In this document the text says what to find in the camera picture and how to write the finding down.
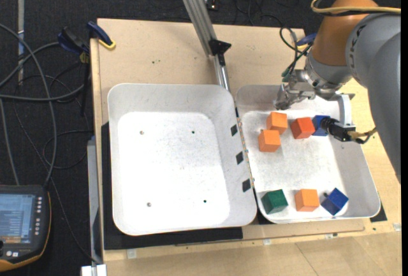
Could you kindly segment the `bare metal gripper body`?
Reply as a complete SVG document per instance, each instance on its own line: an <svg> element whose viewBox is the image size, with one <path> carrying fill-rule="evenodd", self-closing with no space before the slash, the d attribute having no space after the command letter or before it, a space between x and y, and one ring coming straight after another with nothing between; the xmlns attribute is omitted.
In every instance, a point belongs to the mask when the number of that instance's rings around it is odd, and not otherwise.
<svg viewBox="0 0 408 276"><path fill-rule="evenodd" d="M343 86L343 83L331 83L306 69L295 69L285 81L287 84L280 88L281 100L314 99L316 96L330 99Z"/></svg>

